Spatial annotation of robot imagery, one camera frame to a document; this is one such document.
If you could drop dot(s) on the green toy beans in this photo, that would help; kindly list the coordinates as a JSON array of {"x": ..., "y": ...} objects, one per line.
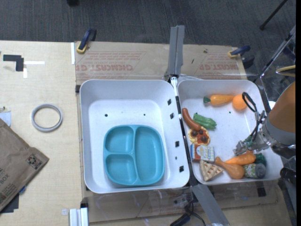
[{"x": 204, "y": 121}]

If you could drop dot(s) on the orange toy chicken drumstick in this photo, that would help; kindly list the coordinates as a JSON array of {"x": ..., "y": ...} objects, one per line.
[{"x": 232, "y": 169}]

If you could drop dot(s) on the toy spaghetti with meatballs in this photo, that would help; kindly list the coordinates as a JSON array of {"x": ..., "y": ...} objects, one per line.
[{"x": 198, "y": 137}]

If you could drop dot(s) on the blue divided plate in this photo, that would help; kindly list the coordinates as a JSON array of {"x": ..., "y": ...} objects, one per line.
[{"x": 145, "y": 149}]

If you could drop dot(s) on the brown toy sausage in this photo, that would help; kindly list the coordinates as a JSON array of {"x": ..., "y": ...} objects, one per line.
[{"x": 189, "y": 120}]

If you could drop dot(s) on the black stand leg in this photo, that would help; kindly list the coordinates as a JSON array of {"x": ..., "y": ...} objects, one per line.
[{"x": 277, "y": 9}]

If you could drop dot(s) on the small white and orange carton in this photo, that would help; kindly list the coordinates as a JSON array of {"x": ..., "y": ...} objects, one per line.
[{"x": 202, "y": 153}]

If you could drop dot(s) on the small green and grey can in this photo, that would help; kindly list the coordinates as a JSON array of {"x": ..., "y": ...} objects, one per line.
[{"x": 254, "y": 171}]

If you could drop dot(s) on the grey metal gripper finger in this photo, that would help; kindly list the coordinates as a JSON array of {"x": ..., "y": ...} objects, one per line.
[
  {"x": 248, "y": 150},
  {"x": 239, "y": 147}
]

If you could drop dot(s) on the brown cardboard board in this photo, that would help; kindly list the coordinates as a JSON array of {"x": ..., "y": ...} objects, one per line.
[{"x": 131, "y": 62}]

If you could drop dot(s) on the white plastic tray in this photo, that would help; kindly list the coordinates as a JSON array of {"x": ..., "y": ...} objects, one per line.
[
  {"x": 232, "y": 128},
  {"x": 131, "y": 95}
]

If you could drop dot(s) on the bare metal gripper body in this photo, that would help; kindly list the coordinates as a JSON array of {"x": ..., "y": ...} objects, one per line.
[{"x": 260, "y": 142}]

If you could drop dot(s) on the brown paper envelope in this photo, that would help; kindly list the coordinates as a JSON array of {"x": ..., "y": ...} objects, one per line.
[{"x": 16, "y": 163}]

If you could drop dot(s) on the orange ball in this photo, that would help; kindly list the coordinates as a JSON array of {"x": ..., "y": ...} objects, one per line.
[{"x": 238, "y": 102}]

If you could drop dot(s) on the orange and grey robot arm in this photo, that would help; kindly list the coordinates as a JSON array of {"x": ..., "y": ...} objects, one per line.
[{"x": 282, "y": 107}]

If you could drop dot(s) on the orange toy carrot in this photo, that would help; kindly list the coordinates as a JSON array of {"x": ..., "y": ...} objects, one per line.
[
  {"x": 243, "y": 159},
  {"x": 221, "y": 99}
]

